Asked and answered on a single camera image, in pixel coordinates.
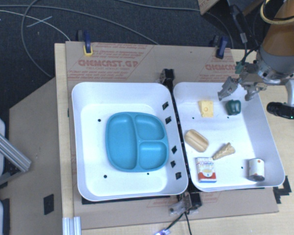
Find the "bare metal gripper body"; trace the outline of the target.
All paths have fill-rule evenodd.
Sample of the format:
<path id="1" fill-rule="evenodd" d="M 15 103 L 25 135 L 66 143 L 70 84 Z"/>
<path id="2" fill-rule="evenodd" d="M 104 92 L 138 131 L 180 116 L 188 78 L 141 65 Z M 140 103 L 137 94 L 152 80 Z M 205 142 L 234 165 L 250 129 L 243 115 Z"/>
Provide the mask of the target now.
<path id="1" fill-rule="evenodd" d="M 242 86 L 283 85 L 283 75 L 263 62 L 237 62 L 237 83 Z"/>

